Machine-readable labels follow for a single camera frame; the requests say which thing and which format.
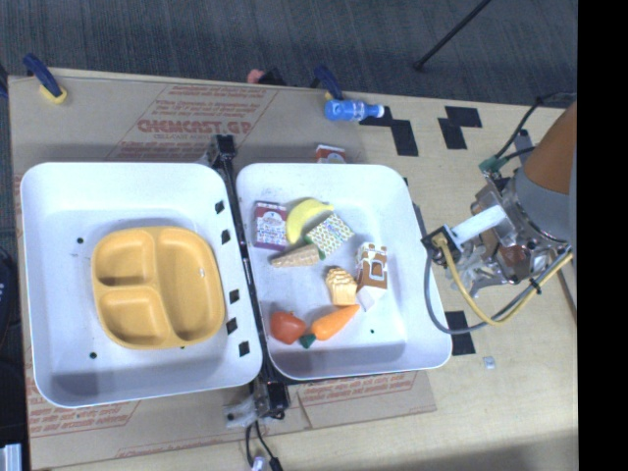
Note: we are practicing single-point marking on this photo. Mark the tan waffle cone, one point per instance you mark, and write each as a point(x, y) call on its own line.
point(299, 256)

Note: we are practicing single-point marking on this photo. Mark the yellow banana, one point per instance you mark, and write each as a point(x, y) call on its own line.
point(299, 216)

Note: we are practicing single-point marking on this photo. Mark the brown cardboard board, red print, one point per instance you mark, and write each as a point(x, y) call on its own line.
point(122, 116)

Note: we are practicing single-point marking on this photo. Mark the white plastic tray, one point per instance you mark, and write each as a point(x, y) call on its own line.
point(54, 273)
point(392, 214)

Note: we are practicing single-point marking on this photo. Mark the small white block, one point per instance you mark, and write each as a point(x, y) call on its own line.
point(489, 362)

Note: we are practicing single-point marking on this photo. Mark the orange carrot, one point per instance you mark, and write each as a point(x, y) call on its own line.
point(333, 324)

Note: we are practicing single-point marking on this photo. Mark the patterned white and green packet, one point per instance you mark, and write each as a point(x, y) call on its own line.
point(331, 233)

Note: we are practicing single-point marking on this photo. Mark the brown and white carton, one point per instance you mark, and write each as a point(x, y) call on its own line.
point(373, 268)

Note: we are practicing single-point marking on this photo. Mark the small orange and white carton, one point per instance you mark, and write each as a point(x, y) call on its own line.
point(330, 154)

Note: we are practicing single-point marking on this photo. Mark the purple and white carton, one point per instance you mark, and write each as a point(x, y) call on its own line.
point(270, 226)

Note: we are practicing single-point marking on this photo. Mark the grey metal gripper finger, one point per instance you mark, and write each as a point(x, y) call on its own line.
point(466, 260)
point(483, 282)

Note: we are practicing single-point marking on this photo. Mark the orange divided plate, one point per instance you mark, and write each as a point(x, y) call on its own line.
point(157, 287)

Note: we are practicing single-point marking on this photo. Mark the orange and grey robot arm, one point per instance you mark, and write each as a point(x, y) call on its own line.
point(549, 174)

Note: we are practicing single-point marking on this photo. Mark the blue plastic bottle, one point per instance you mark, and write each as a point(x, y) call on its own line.
point(346, 110)

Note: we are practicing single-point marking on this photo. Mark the yellow toy cupcake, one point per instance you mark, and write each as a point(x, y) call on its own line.
point(342, 287)

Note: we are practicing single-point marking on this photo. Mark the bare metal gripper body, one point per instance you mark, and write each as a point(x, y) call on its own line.
point(515, 253)

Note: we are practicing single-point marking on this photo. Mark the red-orange toy pepper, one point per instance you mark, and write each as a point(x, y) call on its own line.
point(287, 328)

